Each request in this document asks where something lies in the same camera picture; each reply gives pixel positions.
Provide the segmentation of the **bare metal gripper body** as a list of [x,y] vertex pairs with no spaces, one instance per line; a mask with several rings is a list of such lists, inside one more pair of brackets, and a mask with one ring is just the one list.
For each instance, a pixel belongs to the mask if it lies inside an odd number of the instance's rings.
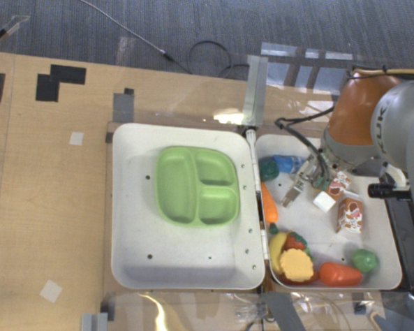
[[333,180],[330,167],[322,153],[311,153],[295,175],[294,185],[303,190],[306,183],[325,191]]

